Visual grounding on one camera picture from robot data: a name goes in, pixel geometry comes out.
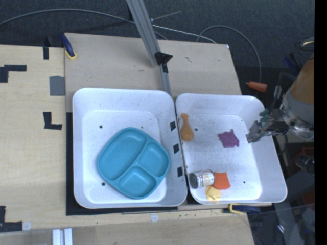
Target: white tray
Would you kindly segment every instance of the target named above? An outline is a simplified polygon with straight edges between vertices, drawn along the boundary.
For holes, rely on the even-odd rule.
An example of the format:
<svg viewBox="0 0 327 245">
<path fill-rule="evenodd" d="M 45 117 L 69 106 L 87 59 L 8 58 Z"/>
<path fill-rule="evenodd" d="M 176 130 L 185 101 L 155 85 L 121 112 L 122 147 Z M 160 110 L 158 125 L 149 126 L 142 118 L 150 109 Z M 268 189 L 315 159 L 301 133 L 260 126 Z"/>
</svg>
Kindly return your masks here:
<svg viewBox="0 0 327 245">
<path fill-rule="evenodd" d="M 143 130 L 169 153 L 171 167 L 148 197 L 131 199 L 105 183 L 96 161 L 126 127 Z M 163 91 L 84 88 L 73 97 L 74 195 L 85 208 L 178 206 L 187 187 L 173 99 Z"/>
<path fill-rule="evenodd" d="M 226 172 L 231 187 L 221 190 L 218 202 L 210 202 L 205 187 L 193 189 L 194 199 L 204 205 L 229 203 L 271 203 L 286 198 L 287 188 L 272 137 L 248 143 L 246 134 L 263 104 L 251 96 L 208 95 L 186 93 L 176 100 L 179 128 L 182 113 L 189 115 L 195 134 L 189 142 L 182 141 L 187 173 L 211 169 Z M 218 134 L 234 130 L 239 147 L 224 148 Z"/>
</svg>

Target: tin can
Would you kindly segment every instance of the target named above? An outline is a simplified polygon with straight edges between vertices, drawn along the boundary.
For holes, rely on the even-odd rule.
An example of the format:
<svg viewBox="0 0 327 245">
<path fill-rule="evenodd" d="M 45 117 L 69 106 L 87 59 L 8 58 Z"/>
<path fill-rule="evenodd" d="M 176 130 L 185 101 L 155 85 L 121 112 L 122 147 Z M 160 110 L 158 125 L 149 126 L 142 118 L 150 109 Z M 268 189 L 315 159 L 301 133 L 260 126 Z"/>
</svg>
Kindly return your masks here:
<svg viewBox="0 0 327 245">
<path fill-rule="evenodd" d="M 215 175 L 211 170 L 196 171 L 189 175 L 190 185 L 192 188 L 213 185 L 215 182 Z"/>
</svg>

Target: wooden table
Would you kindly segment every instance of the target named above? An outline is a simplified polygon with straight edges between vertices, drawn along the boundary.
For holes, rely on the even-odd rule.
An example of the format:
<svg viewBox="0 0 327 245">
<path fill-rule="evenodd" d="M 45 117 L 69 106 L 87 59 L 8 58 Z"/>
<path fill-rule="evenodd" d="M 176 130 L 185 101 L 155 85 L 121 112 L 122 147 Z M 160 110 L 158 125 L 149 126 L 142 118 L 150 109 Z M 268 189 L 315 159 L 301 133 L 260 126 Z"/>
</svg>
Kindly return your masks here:
<svg viewBox="0 0 327 245">
<path fill-rule="evenodd" d="M 203 240 L 222 238 L 225 244 L 239 244 L 240 240 L 242 244 L 253 244 L 246 215 L 225 214 L 220 209 L 222 206 L 208 209 L 185 203 L 177 211 L 156 212 L 156 223 L 151 222 L 151 213 L 66 216 L 65 118 L 66 112 L 71 111 L 74 91 L 82 87 L 104 86 L 160 89 L 159 73 L 147 61 L 140 39 L 77 34 L 67 36 L 73 45 L 80 44 L 74 48 L 79 57 L 75 62 L 65 57 L 62 48 L 49 48 L 49 59 L 45 60 L 41 47 L 0 45 L 0 67 L 27 66 L 26 72 L 10 71 L 8 83 L 0 83 L 0 205 L 7 206 L 6 221 L 30 222 L 32 230 L 88 226 L 88 230 L 95 228 L 101 233 L 106 227 L 100 225 L 111 225 L 117 230 L 120 227 L 129 230 L 139 228 L 139 231 L 151 228 L 154 231 L 149 236 L 151 238 L 165 231 L 166 237 L 160 241 L 162 244 L 167 244 L 167 240 L 184 238 L 193 244 L 199 240 L 191 241 L 190 236 L 194 234 L 190 228 L 198 228 L 198 237 Z M 101 55 L 90 54 L 88 57 L 93 57 L 93 62 L 87 59 L 84 63 L 81 61 L 85 57 L 79 48 L 90 39 L 104 45 L 108 51 L 102 52 L 107 56 L 113 54 L 108 58 L 111 65 L 103 61 Z M 168 64 L 173 97 L 183 92 L 241 94 L 227 46 L 175 41 L 160 41 L 159 44 L 163 52 L 174 55 Z M 129 48 L 127 52 L 123 50 L 125 46 Z M 120 52 L 120 58 L 114 57 L 117 52 Z M 92 78 L 86 77 L 92 66 L 97 68 L 98 74 L 106 71 L 108 75 L 109 72 L 110 79 L 104 81 L 96 73 Z M 120 67 L 119 75 L 115 69 L 117 66 Z M 128 75 L 132 75 L 133 79 L 122 80 Z M 66 77 L 66 96 L 50 96 L 49 79 L 52 76 Z M 62 124 L 62 129 L 44 129 L 43 112 L 51 112 L 52 123 Z M 207 238 L 208 225 L 215 226 L 211 238 Z M 138 243 L 141 244 L 142 237 L 139 238 Z"/>
</svg>

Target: brown cylinder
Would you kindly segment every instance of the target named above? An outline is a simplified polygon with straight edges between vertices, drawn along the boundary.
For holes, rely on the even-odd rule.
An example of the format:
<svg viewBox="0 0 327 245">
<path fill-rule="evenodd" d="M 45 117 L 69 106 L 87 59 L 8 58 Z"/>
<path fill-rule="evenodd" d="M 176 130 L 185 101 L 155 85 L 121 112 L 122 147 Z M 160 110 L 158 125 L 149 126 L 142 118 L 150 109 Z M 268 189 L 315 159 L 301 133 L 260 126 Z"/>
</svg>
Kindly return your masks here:
<svg viewBox="0 0 327 245">
<path fill-rule="evenodd" d="M 304 64 L 292 85 L 291 93 L 295 99 L 305 104 L 314 104 L 314 53 Z"/>
</svg>

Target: black mat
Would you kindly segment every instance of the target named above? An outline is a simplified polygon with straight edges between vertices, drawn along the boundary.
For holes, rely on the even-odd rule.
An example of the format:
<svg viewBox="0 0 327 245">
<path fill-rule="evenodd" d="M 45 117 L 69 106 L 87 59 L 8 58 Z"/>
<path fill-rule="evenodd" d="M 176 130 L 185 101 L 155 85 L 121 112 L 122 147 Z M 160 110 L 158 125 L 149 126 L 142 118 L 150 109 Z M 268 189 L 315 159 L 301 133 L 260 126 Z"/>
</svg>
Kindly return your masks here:
<svg viewBox="0 0 327 245">
<path fill-rule="evenodd" d="M 177 210 L 177 207 L 142 207 L 142 208 L 108 208 L 87 209 L 82 207 L 74 197 L 74 174 L 73 174 L 73 114 L 66 114 L 66 215 L 95 215 L 117 212 L 145 212 L 145 211 L 169 211 Z"/>
</svg>

